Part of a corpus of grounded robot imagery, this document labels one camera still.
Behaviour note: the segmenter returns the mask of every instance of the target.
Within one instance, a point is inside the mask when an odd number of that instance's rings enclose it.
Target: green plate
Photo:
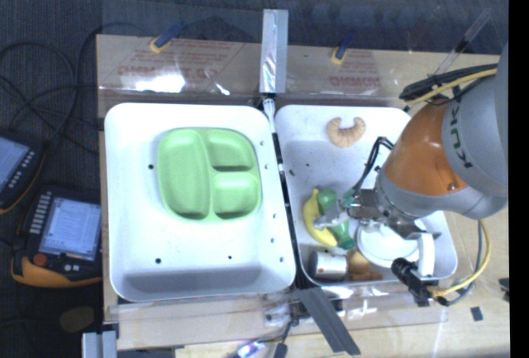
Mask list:
[[[158,182],[171,213],[201,222],[249,216],[262,198],[254,147],[228,129],[166,133],[158,146]]]

